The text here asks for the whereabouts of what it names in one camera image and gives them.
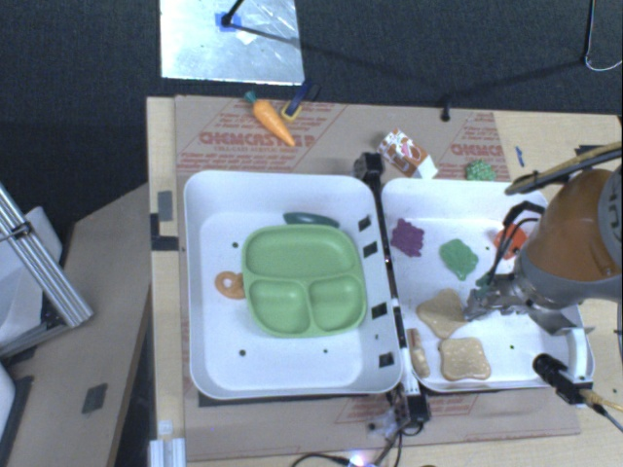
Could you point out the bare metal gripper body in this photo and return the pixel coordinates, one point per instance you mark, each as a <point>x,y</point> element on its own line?
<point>511,297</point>

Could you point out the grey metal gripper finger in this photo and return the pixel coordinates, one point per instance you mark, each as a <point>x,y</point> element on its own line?
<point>471,312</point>
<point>478,296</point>

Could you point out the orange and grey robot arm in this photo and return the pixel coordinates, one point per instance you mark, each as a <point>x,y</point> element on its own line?
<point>564,241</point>

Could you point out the tan toy bread slice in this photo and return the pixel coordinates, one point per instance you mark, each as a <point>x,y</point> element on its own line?
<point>440,314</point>

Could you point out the green toy lettuce leaf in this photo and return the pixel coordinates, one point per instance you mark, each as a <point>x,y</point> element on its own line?
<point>458,258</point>

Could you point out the tan toy toast with specks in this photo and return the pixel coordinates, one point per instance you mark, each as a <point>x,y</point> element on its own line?
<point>465,360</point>

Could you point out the white plastic tray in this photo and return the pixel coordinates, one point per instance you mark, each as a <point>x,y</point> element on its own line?
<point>287,365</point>
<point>511,353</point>

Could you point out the red-orange toy food piece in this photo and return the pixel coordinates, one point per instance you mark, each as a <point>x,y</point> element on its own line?
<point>518,241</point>

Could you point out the tan toy hot dog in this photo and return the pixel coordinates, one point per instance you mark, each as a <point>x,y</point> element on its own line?
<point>418,355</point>

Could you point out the purple toy grapes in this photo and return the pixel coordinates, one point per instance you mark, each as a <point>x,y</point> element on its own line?
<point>408,236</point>

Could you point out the thin black and white rod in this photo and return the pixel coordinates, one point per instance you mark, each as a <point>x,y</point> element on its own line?
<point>387,251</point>

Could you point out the green toy grapes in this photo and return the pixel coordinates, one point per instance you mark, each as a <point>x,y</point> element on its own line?
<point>480,170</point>

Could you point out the white and brown small carton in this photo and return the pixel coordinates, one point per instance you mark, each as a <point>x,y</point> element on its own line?
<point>404,154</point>

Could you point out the green divided plate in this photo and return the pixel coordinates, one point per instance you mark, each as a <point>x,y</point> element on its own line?
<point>302,261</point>

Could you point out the dark green toy cucumber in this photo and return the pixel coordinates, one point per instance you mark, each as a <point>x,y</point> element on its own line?
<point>311,219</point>

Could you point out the brown cardboard board red print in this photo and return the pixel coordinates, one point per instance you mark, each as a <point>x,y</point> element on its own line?
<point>272,426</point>

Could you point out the orange toy pretzel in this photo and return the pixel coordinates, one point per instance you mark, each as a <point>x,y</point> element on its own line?
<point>228,287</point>

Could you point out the orange toy carrot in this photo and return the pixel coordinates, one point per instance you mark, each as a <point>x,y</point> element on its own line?
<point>272,119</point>

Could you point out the black cylinder on white bracket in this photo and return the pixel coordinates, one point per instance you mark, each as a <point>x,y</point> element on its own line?
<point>555,371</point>

